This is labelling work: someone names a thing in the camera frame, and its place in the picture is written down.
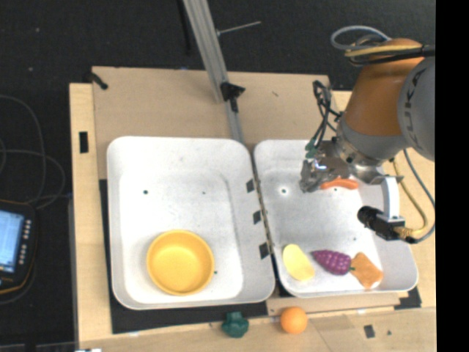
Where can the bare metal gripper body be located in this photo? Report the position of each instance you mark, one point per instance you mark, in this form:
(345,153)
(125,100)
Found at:
(339,165)

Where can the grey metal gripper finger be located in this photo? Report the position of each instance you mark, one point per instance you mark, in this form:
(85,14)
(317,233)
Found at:
(306,178)
(318,180)

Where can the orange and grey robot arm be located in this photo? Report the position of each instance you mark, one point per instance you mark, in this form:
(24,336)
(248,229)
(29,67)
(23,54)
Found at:
(381,97)

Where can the orange carrot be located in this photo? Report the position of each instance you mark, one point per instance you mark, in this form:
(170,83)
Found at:
(342,184)

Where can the white plastic tray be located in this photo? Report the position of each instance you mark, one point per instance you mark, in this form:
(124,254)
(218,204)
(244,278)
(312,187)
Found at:
(322,222)
(176,182)

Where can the purple grapes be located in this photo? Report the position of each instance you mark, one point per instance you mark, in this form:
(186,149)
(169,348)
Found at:
(332,262)

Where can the yellow oval toy food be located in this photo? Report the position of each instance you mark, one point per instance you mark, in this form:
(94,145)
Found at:
(297,262)

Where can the orange bread slice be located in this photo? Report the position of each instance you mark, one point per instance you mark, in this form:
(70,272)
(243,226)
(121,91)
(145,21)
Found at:
(366,270)

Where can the orange ball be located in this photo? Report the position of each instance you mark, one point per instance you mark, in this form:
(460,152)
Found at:
(294,320)

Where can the yellow bowl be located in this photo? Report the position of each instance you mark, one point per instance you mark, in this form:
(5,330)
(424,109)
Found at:
(180,262)

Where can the green broccoli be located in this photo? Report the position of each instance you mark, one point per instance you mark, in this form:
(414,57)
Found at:
(235,325)

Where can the brown cardboard board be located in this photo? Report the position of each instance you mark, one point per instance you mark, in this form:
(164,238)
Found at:
(161,101)

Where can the black cylinder on white bracket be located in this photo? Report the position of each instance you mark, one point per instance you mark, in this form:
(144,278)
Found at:
(389,200)

